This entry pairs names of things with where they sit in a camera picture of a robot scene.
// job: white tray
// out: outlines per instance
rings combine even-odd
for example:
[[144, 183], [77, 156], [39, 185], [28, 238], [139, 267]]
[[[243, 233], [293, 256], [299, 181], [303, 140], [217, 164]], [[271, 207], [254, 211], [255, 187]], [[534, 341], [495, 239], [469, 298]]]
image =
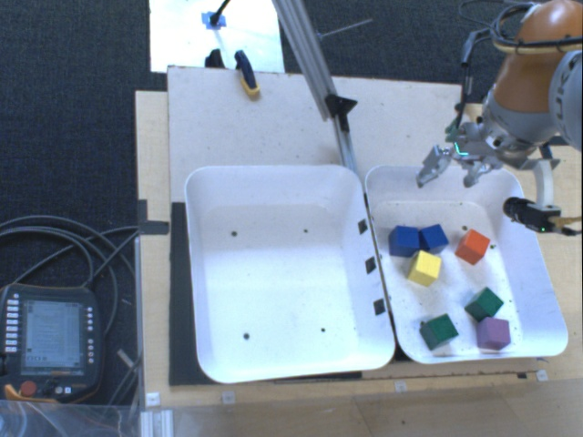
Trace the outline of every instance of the white tray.
[[208, 167], [186, 183], [197, 353], [232, 383], [383, 367], [394, 334], [359, 179]]
[[[366, 177], [382, 270], [394, 315], [395, 333], [414, 361], [438, 363], [512, 357], [553, 356], [567, 347], [568, 333], [547, 274], [536, 234], [504, 216], [510, 197], [523, 197], [516, 178], [505, 170], [464, 188], [464, 170], [450, 167], [419, 189], [414, 167], [378, 167]], [[388, 236], [396, 225], [440, 224], [450, 244], [439, 256], [437, 281], [426, 288], [406, 278], [411, 259], [391, 256]], [[472, 266], [455, 255], [465, 229], [491, 239], [485, 257]], [[510, 323], [511, 344], [501, 351], [476, 345], [476, 323], [464, 306], [484, 287], [504, 302], [496, 317]], [[459, 336], [430, 351], [419, 333], [422, 321], [447, 313]]]

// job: green cube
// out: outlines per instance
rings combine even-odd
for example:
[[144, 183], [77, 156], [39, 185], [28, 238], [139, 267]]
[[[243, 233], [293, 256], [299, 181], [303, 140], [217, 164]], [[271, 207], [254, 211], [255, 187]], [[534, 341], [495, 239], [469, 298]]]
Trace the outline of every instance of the green cube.
[[465, 311], [481, 322], [486, 317], [494, 317], [503, 304], [490, 288], [484, 288], [465, 306]]
[[454, 323], [447, 314], [436, 317], [422, 324], [421, 336], [427, 343], [429, 350], [434, 350], [438, 346], [448, 343], [452, 338], [457, 337], [458, 333]]

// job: green light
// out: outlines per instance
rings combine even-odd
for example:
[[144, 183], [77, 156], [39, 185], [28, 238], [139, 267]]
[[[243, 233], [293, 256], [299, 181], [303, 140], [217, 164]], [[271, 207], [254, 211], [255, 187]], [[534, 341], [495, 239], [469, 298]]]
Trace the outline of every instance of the green light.
[[455, 146], [455, 152], [457, 152], [458, 155], [460, 156], [469, 156], [468, 152], [462, 152], [461, 150], [459, 150], [459, 146], [457, 145], [457, 143], [454, 143]]

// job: blue cube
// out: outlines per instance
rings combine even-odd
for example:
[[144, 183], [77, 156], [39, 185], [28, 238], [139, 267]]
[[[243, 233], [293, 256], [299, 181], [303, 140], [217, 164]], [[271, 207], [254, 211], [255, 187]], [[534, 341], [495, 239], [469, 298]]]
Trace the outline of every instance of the blue cube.
[[389, 235], [389, 254], [402, 258], [412, 257], [418, 250], [419, 230], [397, 225]]
[[441, 228], [441, 225], [433, 225], [419, 230], [419, 244], [421, 249], [431, 254], [437, 254], [444, 250], [449, 240]]

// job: red emergency stop button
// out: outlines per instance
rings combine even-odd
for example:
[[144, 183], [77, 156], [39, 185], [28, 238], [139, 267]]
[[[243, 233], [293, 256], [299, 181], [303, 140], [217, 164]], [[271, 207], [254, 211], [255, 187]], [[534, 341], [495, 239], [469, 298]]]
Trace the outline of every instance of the red emergency stop button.
[[36, 383], [33, 381], [24, 381], [20, 384], [20, 394], [25, 398], [35, 396]]

